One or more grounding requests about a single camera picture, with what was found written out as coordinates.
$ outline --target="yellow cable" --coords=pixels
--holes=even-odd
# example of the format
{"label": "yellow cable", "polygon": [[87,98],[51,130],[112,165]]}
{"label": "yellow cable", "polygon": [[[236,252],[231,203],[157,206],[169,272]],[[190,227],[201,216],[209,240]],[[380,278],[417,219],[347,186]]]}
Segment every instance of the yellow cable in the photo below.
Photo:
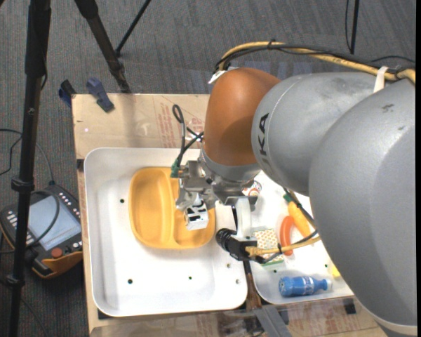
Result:
{"label": "yellow cable", "polygon": [[[287,193],[288,194],[290,194],[290,196],[296,201],[294,201],[293,203],[295,204],[295,206],[296,206],[296,208],[297,209],[299,209],[299,214],[312,226],[312,228],[314,229],[314,230],[316,230],[316,227],[315,227],[315,222],[312,220],[312,219],[308,219],[306,216],[305,216],[305,214],[304,214],[304,212],[302,212],[302,210],[301,210],[301,208],[299,208],[298,207],[298,205],[297,204],[301,204],[300,203],[300,200],[298,199],[298,196],[296,196],[296,193],[294,192],[294,191],[292,191],[292,190],[287,190]],[[290,203],[288,203],[288,213],[289,214],[293,214],[293,216],[292,216],[292,218],[293,218],[293,220],[295,220],[295,215],[296,215],[296,213],[292,213],[290,210],[291,210],[291,205],[290,205]],[[310,232],[309,233],[305,233],[304,232],[304,230],[301,232],[301,234],[302,234],[302,236],[303,237],[306,237],[307,235],[309,235],[310,234]]]}
{"label": "yellow cable", "polygon": [[[314,244],[315,242],[320,241],[320,236],[314,237],[313,239],[309,239],[305,242],[298,242],[296,244],[291,244],[289,246],[284,246],[281,248],[281,252],[284,253],[288,250],[298,249],[300,247],[308,246],[310,244]],[[260,255],[267,255],[269,253],[278,253],[279,249],[261,249],[255,246],[248,246],[245,248],[245,251],[249,253],[250,257],[253,256],[260,256]]]}
{"label": "yellow cable", "polygon": [[[241,44],[238,45],[230,50],[228,50],[222,57],[222,60],[224,60],[227,56],[236,53],[238,51],[242,51],[245,50],[247,48],[255,48],[255,47],[264,47],[264,46],[275,46],[275,45],[284,45],[284,43],[282,42],[277,42],[277,41],[257,41],[257,42],[250,42],[250,43],[246,43],[246,44]],[[308,48],[287,48],[288,50],[292,50],[295,51],[297,53],[303,53],[303,54],[309,54],[309,56],[313,57],[313,58],[318,58],[320,60],[324,60],[327,62],[332,62],[336,65],[342,65],[354,70],[359,70],[362,72],[366,72],[368,74],[372,74],[372,75],[377,75],[377,71],[379,70],[376,67],[371,67],[365,64],[361,64],[359,62],[354,62],[354,61],[350,61],[350,60],[345,60],[342,58],[337,58],[335,56],[331,56],[325,53],[318,53],[317,51],[314,50],[310,50]],[[218,65],[218,69],[219,70],[223,70],[225,62],[221,62]],[[403,70],[401,72],[399,72],[398,74],[392,74],[390,72],[385,72],[384,75],[386,80],[389,81],[397,81],[400,79],[409,79],[411,82],[413,82],[416,85],[416,71],[414,69],[406,69]]]}

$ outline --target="tripod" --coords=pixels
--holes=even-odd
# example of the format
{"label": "tripod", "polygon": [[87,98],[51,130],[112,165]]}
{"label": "tripod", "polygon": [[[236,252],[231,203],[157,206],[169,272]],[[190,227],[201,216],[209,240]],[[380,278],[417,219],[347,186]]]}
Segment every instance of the tripod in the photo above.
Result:
{"label": "tripod", "polygon": [[[28,12],[27,49],[25,55],[25,104],[23,114],[22,148],[19,175],[12,178],[11,188],[18,192],[18,221],[15,232],[13,272],[6,281],[12,289],[11,318],[9,336],[18,335],[18,322],[22,288],[25,285],[25,249],[31,192],[34,191],[34,155],[39,115],[42,78],[46,76],[46,56],[50,30],[51,0],[30,0]],[[75,0],[92,30],[104,55],[111,74],[116,79],[122,93],[131,93],[126,82],[123,65],[117,60],[105,28],[98,15],[95,0]]]}

